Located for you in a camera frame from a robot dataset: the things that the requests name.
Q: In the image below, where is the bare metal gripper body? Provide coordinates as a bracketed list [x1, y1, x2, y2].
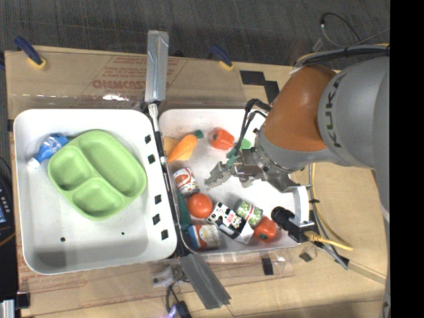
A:
[229, 146, 293, 193]

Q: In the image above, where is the orange ball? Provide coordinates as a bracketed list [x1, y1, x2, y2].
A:
[186, 192, 214, 219]

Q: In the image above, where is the white and orange can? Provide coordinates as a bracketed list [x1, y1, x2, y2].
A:
[172, 166, 201, 197]

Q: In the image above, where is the orange bell pepper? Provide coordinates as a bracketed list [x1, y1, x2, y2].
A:
[253, 215, 278, 244]
[208, 127, 236, 151]

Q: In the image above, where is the black and white cow carton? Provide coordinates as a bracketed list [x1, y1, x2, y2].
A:
[205, 201, 256, 246]

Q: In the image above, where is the dark green cucumber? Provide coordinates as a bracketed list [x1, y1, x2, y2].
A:
[176, 191, 193, 232]

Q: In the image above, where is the orange carrot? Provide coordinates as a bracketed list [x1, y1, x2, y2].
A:
[166, 129, 205, 164]

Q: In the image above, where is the green and white can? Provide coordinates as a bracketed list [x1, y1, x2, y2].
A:
[234, 199, 264, 228]

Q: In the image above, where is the white plastic tray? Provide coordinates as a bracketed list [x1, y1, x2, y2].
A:
[158, 108, 311, 256]
[13, 108, 179, 276]

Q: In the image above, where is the blue and orange can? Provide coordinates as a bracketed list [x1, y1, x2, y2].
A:
[186, 223, 223, 252]

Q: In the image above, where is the pale yellow wedge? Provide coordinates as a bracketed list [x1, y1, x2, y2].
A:
[162, 136, 193, 162]

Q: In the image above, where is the green divided plate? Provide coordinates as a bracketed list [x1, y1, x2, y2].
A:
[47, 129, 148, 221]

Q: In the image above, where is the blue and white bottle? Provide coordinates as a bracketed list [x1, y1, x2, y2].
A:
[26, 132, 71, 172]

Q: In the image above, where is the brown cardboard board, red print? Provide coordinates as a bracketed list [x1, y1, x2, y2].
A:
[4, 44, 299, 318]

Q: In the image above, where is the black cylinder on white bracket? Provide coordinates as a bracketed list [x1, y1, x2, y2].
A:
[270, 184, 316, 244]

